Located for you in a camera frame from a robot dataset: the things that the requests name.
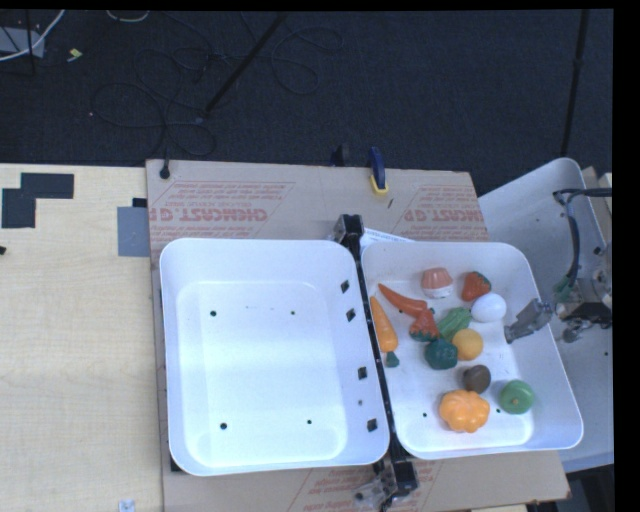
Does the brown cardboard board red print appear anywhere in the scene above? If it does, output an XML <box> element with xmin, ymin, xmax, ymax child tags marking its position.
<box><xmin>144</xmin><ymin>158</ymin><xmax>572</xmax><ymax>512</ymax></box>

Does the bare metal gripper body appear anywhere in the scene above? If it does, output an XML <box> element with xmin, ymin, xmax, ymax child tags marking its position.
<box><xmin>558</xmin><ymin>277</ymin><xmax>613</xmax><ymax>327</ymax></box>

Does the red chili pepper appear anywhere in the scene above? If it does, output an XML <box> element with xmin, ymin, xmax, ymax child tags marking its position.
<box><xmin>377</xmin><ymin>283</ymin><xmax>430</xmax><ymax>318</ymax></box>

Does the orange pumpkin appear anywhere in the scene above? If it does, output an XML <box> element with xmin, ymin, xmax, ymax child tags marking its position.
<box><xmin>438</xmin><ymin>389</ymin><xmax>491</xmax><ymax>434</ymax></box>

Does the white paper sheet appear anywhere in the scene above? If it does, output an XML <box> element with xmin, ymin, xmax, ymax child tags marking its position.
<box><xmin>359</xmin><ymin>227</ymin><xmax>416</xmax><ymax>247</ymax></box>

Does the dark green broccoli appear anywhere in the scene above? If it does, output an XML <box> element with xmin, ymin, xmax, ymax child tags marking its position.
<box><xmin>424</xmin><ymin>338</ymin><xmax>459</xmax><ymax>371</ymax></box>

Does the white egg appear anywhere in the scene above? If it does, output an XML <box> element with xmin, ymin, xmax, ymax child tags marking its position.
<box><xmin>470</xmin><ymin>292</ymin><xmax>508</xmax><ymax>324</ymax></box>

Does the orange carrot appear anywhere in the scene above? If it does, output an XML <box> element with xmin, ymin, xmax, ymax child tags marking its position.
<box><xmin>369</xmin><ymin>295</ymin><xmax>401</xmax><ymax>369</ymax></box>

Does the pink and white cupcake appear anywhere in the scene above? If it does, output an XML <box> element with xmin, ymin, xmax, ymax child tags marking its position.
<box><xmin>420</xmin><ymin>267</ymin><xmax>455</xmax><ymax>300</ymax></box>

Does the red strawberry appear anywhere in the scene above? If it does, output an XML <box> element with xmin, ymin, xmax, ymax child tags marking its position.
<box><xmin>460</xmin><ymin>271</ymin><xmax>492</xmax><ymax>303</ymax></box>
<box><xmin>408</xmin><ymin>308</ymin><xmax>441</xmax><ymax>344</ymax></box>

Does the white plastic tray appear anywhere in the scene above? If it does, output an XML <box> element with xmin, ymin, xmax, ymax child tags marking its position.
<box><xmin>158</xmin><ymin>237</ymin><xmax>391</xmax><ymax>477</ymax></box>
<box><xmin>359</xmin><ymin>241</ymin><xmax>585</xmax><ymax>461</ymax></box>

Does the green apple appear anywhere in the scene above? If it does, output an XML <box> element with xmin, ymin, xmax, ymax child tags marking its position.
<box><xmin>498</xmin><ymin>379</ymin><xmax>536</xmax><ymax>416</ymax></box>

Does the black block with thin wires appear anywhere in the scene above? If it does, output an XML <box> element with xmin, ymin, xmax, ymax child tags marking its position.
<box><xmin>372</xmin><ymin>457</ymin><xmax>420</xmax><ymax>507</ymax></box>
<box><xmin>332</xmin><ymin>213</ymin><xmax>365</xmax><ymax>246</ymax></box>

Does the yellow orange fruit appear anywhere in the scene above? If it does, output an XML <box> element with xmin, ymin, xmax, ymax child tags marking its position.
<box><xmin>451</xmin><ymin>327</ymin><xmax>485</xmax><ymax>362</ymax></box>

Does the thin black rod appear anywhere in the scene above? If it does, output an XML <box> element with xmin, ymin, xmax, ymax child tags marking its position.
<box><xmin>349</xmin><ymin>234</ymin><xmax>407</xmax><ymax>466</ymax></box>

